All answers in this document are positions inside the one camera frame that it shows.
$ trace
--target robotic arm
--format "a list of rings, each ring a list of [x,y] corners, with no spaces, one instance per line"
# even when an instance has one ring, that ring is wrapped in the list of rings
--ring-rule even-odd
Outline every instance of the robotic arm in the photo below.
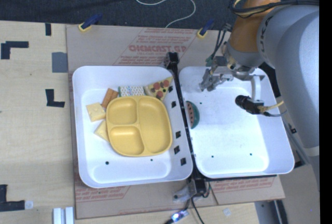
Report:
[[[213,58],[200,88],[250,79],[263,62],[274,68],[319,187],[319,0],[247,0],[236,9],[239,1],[230,5],[239,17],[223,56]]]

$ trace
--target white strip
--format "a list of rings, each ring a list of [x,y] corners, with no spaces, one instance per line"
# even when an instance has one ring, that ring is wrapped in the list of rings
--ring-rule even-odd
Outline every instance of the white strip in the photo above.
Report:
[[[316,157],[320,155],[320,147],[316,146],[316,147],[310,147],[310,148],[303,148],[305,150],[305,153],[309,156],[309,157]]]

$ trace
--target watermelon slice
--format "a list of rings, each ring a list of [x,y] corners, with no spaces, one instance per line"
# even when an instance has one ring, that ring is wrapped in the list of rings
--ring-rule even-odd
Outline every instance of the watermelon slice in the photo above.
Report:
[[[186,101],[187,103],[187,111],[188,111],[188,115],[189,115],[189,121],[190,121],[190,128],[194,129],[199,122],[199,111],[197,106],[190,102],[190,101]]]

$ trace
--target white cable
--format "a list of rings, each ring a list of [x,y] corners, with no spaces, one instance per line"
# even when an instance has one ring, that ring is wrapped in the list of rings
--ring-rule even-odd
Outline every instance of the white cable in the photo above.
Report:
[[[145,6],[156,6],[156,5],[159,5],[159,4],[161,4],[161,3],[163,3],[163,2],[165,2],[165,1],[167,1],[167,0],[161,0],[161,1],[156,2],[156,3],[143,3],[143,2],[141,2],[140,0],[136,0],[136,1],[137,1],[138,3],[140,3],[140,4],[142,4],[142,5],[145,5]],[[171,24],[173,24],[173,23],[175,23],[175,22],[177,22],[177,21],[180,21],[180,20],[184,20],[184,19],[190,18],[190,17],[196,12],[196,4],[195,4],[195,2],[194,2],[193,0],[190,0],[190,1],[191,1],[192,4],[193,4],[193,11],[192,11],[192,13],[191,13],[190,15],[186,16],[186,17],[183,17],[183,18],[180,18],[180,19],[176,19],[176,20],[170,22],[166,27],[169,27]]]

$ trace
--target white tray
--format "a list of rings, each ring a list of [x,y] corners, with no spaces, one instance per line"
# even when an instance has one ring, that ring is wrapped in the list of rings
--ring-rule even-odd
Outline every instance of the white tray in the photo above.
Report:
[[[294,157],[281,117],[251,115],[235,104],[238,95],[252,96],[250,81],[234,79],[202,92],[199,83],[205,69],[186,67],[179,74],[184,101],[193,102],[200,114],[198,125],[190,129],[198,170],[208,178],[290,172]],[[276,104],[268,76],[260,69],[254,74],[265,76],[260,99],[266,106]]]
[[[170,117],[173,143],[160,155],[119,155],[107,141],[94,134],[101,121],[91,122],[86,110],[86,105],[102,102],[107,88],[146,86],[170,76],[168,70],[152,66],[83,66],[74,72],[78,168],[86,185],[103,188],[183,180],[190,176],[192,160],[174,81],[173,90],[163,101]]]

